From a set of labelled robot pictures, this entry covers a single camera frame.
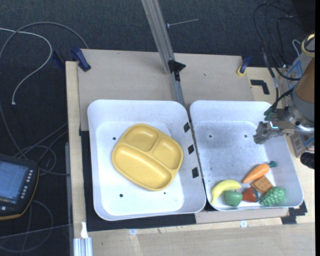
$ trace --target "black floor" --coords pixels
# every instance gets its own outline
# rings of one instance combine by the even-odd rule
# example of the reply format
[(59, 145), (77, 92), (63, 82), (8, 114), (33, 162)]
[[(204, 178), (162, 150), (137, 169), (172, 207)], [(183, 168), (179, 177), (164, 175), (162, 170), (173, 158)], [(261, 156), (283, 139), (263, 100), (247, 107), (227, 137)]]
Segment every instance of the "black floor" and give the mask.
[[(169, 24), (195, 20), (172, 25), (168, 29), (175, 53), (235, 55), (243, 58), (251, 55), (249, 66), (264, 67), (261, 53), (264, 40), (276, 60), (271, 65), (283, 67), (290, 65), (297, 57), (292, 41), (296, 39), (301, 42), (307, 34), (315, 31), (315, 0), (159, 2)], [(38, 22), (68, 26), (85, 40), (90, 49), (157, 51), (140, 0), (0, 0), (0, 28), (17, 30)], [(77, 35), (59, 25), (37, 24), (24, 31), (48, 39), (53, 51), (62, 60), (72, 60), (72, 47), (86, 47)], [(43, 39), (26, 34), (15, 35), (5, 45), (10, 35), (11, 32), (0, 29), (0, 49), (3, 50), (0, 53), (0, 102), (7, 126), (23, 150), (68, 122), (66, 79), (63, 69), (51, 58), (39, 72), (21, 84), (14, 98), (16, 105), (12, 105), (17, 85), (44, 63), (50, 49)], [(63, 126), (27, 155), (29, 159), (38, 161), (45, 147), (56, 140), (39, 166), (44, 170), (53, 166), (51, 172), (58, 174), (40, 172), (34, 199), (44, 206), (36, 202), (31, 204), (30, 231), (68, 224), (67, 178), (63, 175), (66, 173), (67, 131), (68, 126)], [(17, 153), (18, 149), (0, 118), (0, 154), (15, 156)], [(29, 216), (30, 212), (27, 211), (20, 218), (0, 221), (0, 237), (26, 232)], [(68, 247), (66, 236), (58, 238), (52, 235), (51, 238)], [(0, 239), (0, 246), (5, 244)], [(54, 251), (52, 255), (64, 254)]]

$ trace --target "brown waffle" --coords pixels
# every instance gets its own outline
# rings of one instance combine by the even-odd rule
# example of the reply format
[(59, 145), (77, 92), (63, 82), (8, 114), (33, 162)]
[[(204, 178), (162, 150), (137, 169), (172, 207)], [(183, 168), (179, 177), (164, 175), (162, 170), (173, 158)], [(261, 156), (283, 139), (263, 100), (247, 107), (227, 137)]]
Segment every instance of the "brown waffle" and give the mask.
[(261, 178), (254, 180), (250, 185), (263, 194), (273, 187), (266, 176), (262, 176)]

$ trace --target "wooden table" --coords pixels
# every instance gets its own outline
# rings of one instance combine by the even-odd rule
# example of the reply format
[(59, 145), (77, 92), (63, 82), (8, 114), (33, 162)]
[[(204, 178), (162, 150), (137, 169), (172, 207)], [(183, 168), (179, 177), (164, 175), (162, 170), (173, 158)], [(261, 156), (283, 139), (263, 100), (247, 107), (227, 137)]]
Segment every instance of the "wooden table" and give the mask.
[[(81, 222), (86, 221), (79, 129), (88, 130), (88, 105), (95, 99), (174, 100), (157, 52), (86, 49), (83, 54), (89, 64), (99, 68), (93, 68), (88, 76), (76, 62), (66, 63), (75, 238), (80, 238)], [(180, 73), (187, 109), (201, 99), (273, 103), (276, 97), (266, 68), (249, 67), (244, 77), (236, 75), (242, 64), (240, 56), (180, 53), (175, 58), (187, 66)], [(270, 95), (251, 86), (250, 80), (264, 80)], [(286, 139), (307, 209), (305, 215), (296, 217), (297, 224), (283, 224), (281, 217), (290, 215), (288, 208), (203, 210), (195, 214), (196, 224), (192, 225), (136, 229), (135, 234), (128, 229), (89, 232), (94, 255), (315, 255), (315, 172), (300, 163), (290, 138)]]

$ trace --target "black clamp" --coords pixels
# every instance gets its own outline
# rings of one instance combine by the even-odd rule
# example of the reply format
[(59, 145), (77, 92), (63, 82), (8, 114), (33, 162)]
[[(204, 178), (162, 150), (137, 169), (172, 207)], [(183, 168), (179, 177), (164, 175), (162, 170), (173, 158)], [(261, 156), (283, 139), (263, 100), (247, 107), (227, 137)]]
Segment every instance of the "black clamp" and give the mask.
[(171, 73), (174, 72), (174, 79), (177, 82), (180, 82), (179, 72), (183, 70), (186, 67), (186, 65), (171, 59), (168, 61), (168, 66), (169, 66), (170, 72)]
[(83, 52), (78, 47), (71, 48), (72, 57), (79, 62), (78, 66), (84, 71), (87, 72), (91, 69), (91, 66), (88, 64)]

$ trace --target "toy food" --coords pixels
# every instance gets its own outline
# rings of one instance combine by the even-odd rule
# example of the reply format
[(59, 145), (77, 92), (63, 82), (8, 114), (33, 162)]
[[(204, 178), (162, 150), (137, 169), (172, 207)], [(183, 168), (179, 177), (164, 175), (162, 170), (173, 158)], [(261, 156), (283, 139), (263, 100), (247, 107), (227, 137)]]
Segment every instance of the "toy food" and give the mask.
[(286, 200), (286, 189), (279, 186), (270, 188), (260, 200), (260, 204), (264, 206), (273, 206)]
[(259, 179), (269, 171), (270, 167), (276, 167), (276, 166), (277, 164), (274, 161), (271, 161), (269, 164), (267, 163), (259, 164), (244, 178), (242, 183), (248, 183), (250, 181)]
[(241, 184), (233, 179), (225, 179), (220, 181), (217, 185), (215, 185), (211, 191), (212, 193), (212, 201), (211, 204), (214, 204), (216, 199), (226, 190), (238, 190), (241, 188)]
[(264, 194), (269, 189), (271, 189), (274, 185), (271, 184), (271, 182), (268, 180), (266, 176), (262, 176), (253, 182), (251, 182), (251, 187), (255, 188), (258, 192)]
[(229, 206), (238, 206), (243, 198), (242, 193), (236, 192), (234, 190), (227, 190), (224, 192), (225, 202)]
[(256, 203), (259, 201), (258, 191), (254, 187), (249, 187), (242, 193), (242, 201)]

